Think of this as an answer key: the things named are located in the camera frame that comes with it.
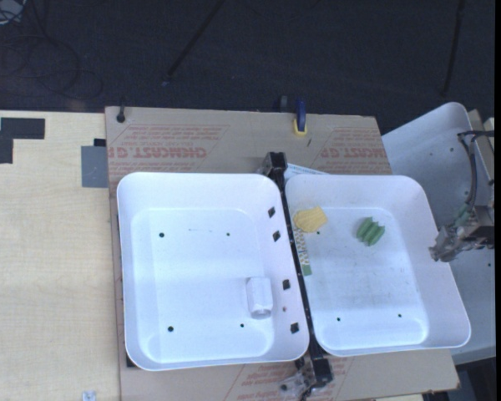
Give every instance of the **white container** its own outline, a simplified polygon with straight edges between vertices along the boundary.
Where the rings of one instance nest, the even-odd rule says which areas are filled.
[[[464,345],[470,325],[448,263],[428,248],[438,233],[423,188],[402,175],[296,175],[290,214],[320,206],[328,222],[304,233],[305,277],[316,339],[354,356]],[[373,246],[357,239],[366,217],[385,226]]]
[[[117,200],[125,344],[138,367],[304,354],[306,316],[273,181],[133,173],[120,181]]]

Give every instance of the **cardboard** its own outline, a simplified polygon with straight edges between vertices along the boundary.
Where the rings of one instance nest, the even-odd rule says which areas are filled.
[[[295,364],[246,364],[147,372],[129,367],[124,347],[122,272],[115,190],[135,171],[210,173],[257,172],[270,151],[282,151],[290,164],[331,174],[391,174],[373,117],[308,114],[307,134],[293,132],[294,114],[193,109],[105,110],[109,164],[115,305],[123,401],[151,399],[204,401],[290,400],[279,382]],[[311,399],[345,400],[425,393],[456,388],[458,375],[447,349],[329,357],[335,375]]]

